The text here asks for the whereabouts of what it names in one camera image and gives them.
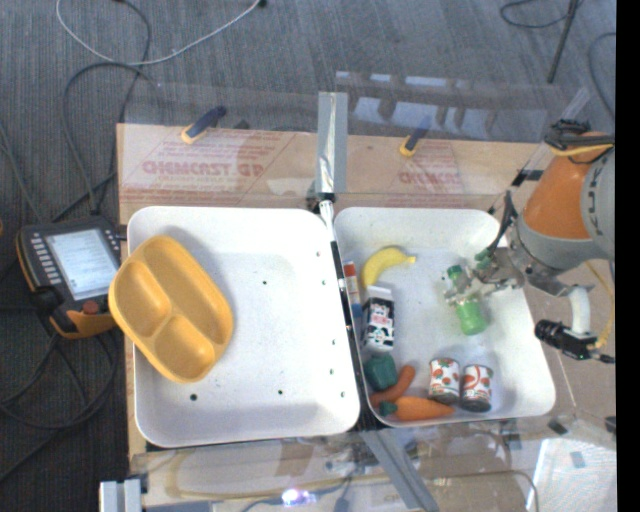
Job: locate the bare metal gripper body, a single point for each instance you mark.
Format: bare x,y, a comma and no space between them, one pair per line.
501,272

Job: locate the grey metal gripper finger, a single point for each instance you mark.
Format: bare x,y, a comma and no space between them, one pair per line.
450,294
478,288

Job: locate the green plastic bottle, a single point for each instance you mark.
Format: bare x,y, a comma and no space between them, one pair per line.
471,317

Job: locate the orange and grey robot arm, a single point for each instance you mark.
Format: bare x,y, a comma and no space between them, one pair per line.
555,200

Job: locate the white plastic tray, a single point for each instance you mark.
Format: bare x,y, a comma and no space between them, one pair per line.
280,350
430,330

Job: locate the white black cow print carton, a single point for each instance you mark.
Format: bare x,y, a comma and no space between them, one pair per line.
378,320

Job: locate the yellow banana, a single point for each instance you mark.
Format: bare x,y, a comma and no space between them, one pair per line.
378,262

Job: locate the red and white can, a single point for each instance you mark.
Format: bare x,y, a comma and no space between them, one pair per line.
476,387
444,381

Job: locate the dark green toy pepper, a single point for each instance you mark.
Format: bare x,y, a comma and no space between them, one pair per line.
380,372

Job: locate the orange carrot with green top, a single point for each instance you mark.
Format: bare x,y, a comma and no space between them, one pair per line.
422,408

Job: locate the brown cardboard board red print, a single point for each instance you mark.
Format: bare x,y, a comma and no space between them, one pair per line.
210,170

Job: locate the yellow divided plate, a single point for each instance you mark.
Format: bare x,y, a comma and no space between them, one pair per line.
170,310

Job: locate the black cylinder on white bracket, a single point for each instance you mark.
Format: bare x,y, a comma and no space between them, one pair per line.
567,337

